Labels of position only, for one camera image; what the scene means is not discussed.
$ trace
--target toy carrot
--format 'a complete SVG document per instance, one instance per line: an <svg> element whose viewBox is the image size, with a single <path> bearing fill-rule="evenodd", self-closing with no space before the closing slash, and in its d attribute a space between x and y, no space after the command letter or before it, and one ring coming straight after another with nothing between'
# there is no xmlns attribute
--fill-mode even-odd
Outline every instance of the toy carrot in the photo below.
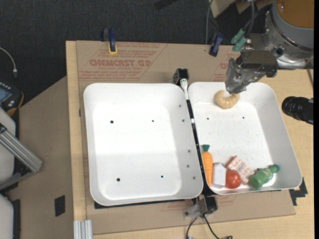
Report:
<svg viewBox="0 0 319 239"><path fill-rule="evenodd" d="M213 180L213 156L208 152L209 150L208 144L203 145L203 150L204 152L202 154L202 159L203 159L206 180L208 185L211 186L212 180Z"/></svg>

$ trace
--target blue clamp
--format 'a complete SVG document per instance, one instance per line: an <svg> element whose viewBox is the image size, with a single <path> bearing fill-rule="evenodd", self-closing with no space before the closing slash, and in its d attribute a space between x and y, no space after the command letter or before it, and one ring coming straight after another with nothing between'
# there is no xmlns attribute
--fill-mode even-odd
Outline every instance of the blue clamp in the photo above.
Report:
<svg viewBox="0 0 319 239"><path fill-rule="evenodd" d="M115 55L118 53L118 49L115 43L115 32L113 29L109 28L109 52L111 55Z"/></svg>
<svg viewBox="0 0 319 239"><path fill-rule="evenodd" d="M109 41L109 53L110 55L116 55L118 53L118 48L115 43L115 32L111 28L103 28L101 32L101 41Z"/></svg>
<svg viewBox="0 0 319 239"><path fill-rule="evenodd" d="M214 42L211 45L209 55L212 55L214 57L217 56L219 45L221 44L222 40L224 39L224 35L221 33L216 34L214 38Z"/></svg>

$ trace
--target plastic food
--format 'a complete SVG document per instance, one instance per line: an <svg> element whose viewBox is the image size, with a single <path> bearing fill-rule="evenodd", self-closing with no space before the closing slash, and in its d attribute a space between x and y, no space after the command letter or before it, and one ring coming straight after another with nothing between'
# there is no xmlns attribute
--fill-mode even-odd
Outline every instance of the plastic food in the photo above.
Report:
<svg viewBox="0 0 319 239"><path fill-rule="evenodd" d="M255 189L261 188L266 182L274 177L274 173L279 171L278 165L272 165L269 168L264 168L249 178L249 184Z"/></svg>
<svg viewBox="0 0 319 239"><path fill-rule="evenodd" d="M236 189L241 184L241 178L236 170L227 170L226 172L226 188Z"/></svg>
<svg viewBox="0 0 319 239"><path fill-rule="evenodd" d="M253 175L255 172L250 169L243 160L239 159L237 156L234 156L230 162L226 165L226 168L229 170L236 170L239 172L241 177L241 183L247 184L249 176Z"/></svg>
<svg viewBox="0 0 319 239"><path fill-rule="evenodd" d="M239 100L239 94L233 93L229 97L224 97L224 90L220 90L215 95L215 100L217 104L223 109L232 108L235 104L237 104Z"/></svg>
<svg viewBox="0 0 319 239"><path fill-rule="evenodd" d="M204 144L203 149L204 149L204 152L202 154L202 159L203 159L206 180L208 185L211 186L212 180L213 180L213 156L211 155L210 152L208 152L209 150L208 144Z"/></svg>

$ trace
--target electronic device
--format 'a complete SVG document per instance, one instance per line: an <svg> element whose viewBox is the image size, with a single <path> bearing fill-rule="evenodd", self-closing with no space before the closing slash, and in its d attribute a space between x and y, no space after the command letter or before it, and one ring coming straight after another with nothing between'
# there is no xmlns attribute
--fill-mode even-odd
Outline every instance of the electronic device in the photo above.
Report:
<svg viewBox="0 0 319 239"><path fill-rule="evenodd" d="M296 120L302 120L314 124L314 99L304 97L287 97L283 101L282 110L284 114Z"/></svg>
<svg viewBox="0 0 319 239"><path fill-rule="evenodd" d="M0 106L9 116L12 116L16 109L21 107L23 98L23 93L20 90L0 78Z"/></svg>

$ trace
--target black clamp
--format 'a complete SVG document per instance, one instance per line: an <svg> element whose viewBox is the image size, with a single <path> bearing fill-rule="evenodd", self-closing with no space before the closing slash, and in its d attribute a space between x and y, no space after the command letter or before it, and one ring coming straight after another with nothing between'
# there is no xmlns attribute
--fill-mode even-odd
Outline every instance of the black clamp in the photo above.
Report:
<svg viewBox="0 0 319 239"><path fill-rule="evenodd" d="M115 43L115 32L112 28L103 28L101 32L101 41L109 41L109 53L110 55L116 55L118 53L118 48Z"/></svg>
<svg viewBox="0 0 319 239"><path fill-rule="evenodd" d="M181 79L189 79L188 69L178 68L174 73L172 83L180 86Z"/></svg>
<svg viewBox="0 0 319 239"><path fill-rule="evenodd" d="M221 42L223 41L223 39L224 39L224 35L222 33L214 34L213 43L212 43L210 50L209 50L209 55L212 55L214 57L217 56L218 48L219 48Z"/></svg>

